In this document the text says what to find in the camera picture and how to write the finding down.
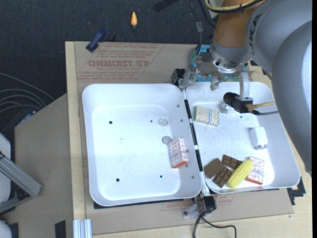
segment white object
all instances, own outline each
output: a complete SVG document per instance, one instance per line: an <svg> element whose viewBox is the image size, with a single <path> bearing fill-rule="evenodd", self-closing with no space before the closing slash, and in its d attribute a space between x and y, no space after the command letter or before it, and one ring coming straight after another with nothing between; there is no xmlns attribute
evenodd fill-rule
<svg viewBox="0 0 317 238"><path fill-rule="evenodd" d="M0 133L0 151L9 159L11 159L10 142ZM11 181L0 172L0 204L6 202L10 197Z"/></svg>
<svg viewBox="0 0 317 238"><path fill-rule="evenodd" d="M0 220L0 237L12 238L11 228L1 220Z"/></svg>
<svg viewBox="0 0 317 238"><path fill-rule="evenodd" d="M188 163L184 139L179 137L168 144L170 162L173 168Z"/></svg>
<svg viewBox="0 0 317 238"><path fill-rule="evenodd" d="M253 146L257 150L263 150L267 145L267 136L264 127L254 127L250 130Z"/></svg>
<svg viewBox="0 0 317 238"><path fill-rule="evenodd" d="M223 82L214 91L210 83L187 87L184 96L192 116L196 106L219 110L223 95L239 92L238 82ZM293 187L300 179L295 158L279 114L240 114L229 107L218 114L218 126L193 122L202 165L226 154L243 161L253 156L265 161L262 185L243 181L236 188L218 187L200 175L182 92L171 84L92 84L83 92L90 193L103 206L192 198L206 185L216 193ZM274 101L271 90L250 82L255 103ZM260 107L260 112L276 106ZM159 123L167 121L166 126ZM250 129L265 127L269 144L258 151ZM170 165L162 138L184 138L188 164Z"/></svg>
<svg viewBox="0 0 317 238"><path fill-rule="evenodd" d="M194 114L196 106L220 109L225 93L239 93L239 91L239 82L223 82L214 91L210 90L209 82L196 82L186 88L186 96L190 110ZM250 97L255 103L274 101L271 90L259 82L250 82ZM261 113L276 110L276 105L259 108ZM221 160L223 154L240 161L253 156L265 161L265 176L262 185L244 180L235 188L229 188L226 184L220 188L212 179L206 179L212 191L231 193L297 185L300 174L279 114L266 116L240 114L229 107L227 114L219 112L218 115L217 127L194 122L202 165L207 165L215 158ZM250 128L254 127L265 127L266 130L269 144L261 151L253 147L250 138Z"/></svg>
<svg viewBox="0 0 317 238"><path fill-rule="evenodd" d="M91 219L73 221L74 238L92 238L93 228Z"/></svg>
<svg viewBox="0 0 317 238"><path fill-rule="evenodd" d="M207 125L218 125L218 110L197 106L195 110L195 121Z"/></svg>
<svg viewBox="0 0 317 238"><path fill-rule="evenodd" d="M192 198L202 188L182 92L171 84L92 84L83 92L90 194L103 206ZM162 126L159 121L166 120ZM162 142L184 139L173 169Z"/></svg>
<svg viewBox="0 0 317 238"><path fill-rule="evenodd" d="M249 159L253 163L253 168L246 180L262 185L264 181L265 161L254 157L250 157Z"/></svg>

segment metal bracket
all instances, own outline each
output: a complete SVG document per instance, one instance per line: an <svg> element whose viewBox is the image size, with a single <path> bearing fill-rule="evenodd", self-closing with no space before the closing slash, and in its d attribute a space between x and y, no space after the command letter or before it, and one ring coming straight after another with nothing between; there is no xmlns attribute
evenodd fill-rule
<svg viewBox="0 0 317 238"><path fill-rule="evenodd" d="M206 210L204 198L197 196L191 206L182 209L183 219L195 219Z"/></svg>
<svg viewBox="0 0 317 238"><path fill-rule="evenodd" d="M16 197L8 200L0 205L0 213L3 213L20 202L32 197L36 197L40 193L41 185L17 166L12 160L7 158L0 151L0 173L3 173L14 184L18 186L18 194Z"/></svg>
<svg viewBox="0 0 317 238"><path fill-rule="evenodd" d="M198 78L198 75L195 72L195 70L188 67L185 70L183 78L178 79L178 87L181 90L183 90L187 86L191 86L192 84L194 84L196 82L197 78Z"/></svg>
<svg viewBox="0 0 317 238"><path fill-rule="evenodd" d="M93 229L91 219L73 221L74 238L92 238Z"/></svg>

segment black floor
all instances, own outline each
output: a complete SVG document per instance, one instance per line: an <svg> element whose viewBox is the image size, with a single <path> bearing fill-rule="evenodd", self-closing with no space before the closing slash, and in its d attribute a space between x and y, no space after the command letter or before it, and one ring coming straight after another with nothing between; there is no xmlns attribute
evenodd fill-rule
<svg viewBox="0 0 317 238"><path fill-rule="evenodd" d="M38 100L34 95L11 89L29 91L45 104L52 101L1 73L58 98L66 93L65 41L90 41L105 28L108 41L115 34L116 42L195 44L195 13L203 23L203 37L213 29L193 3L195 12L188 0L0 0L0 131L19 113L18 104L39 106L30 99ZM132 11L138 16L137 31L130 26Z"/></svg>

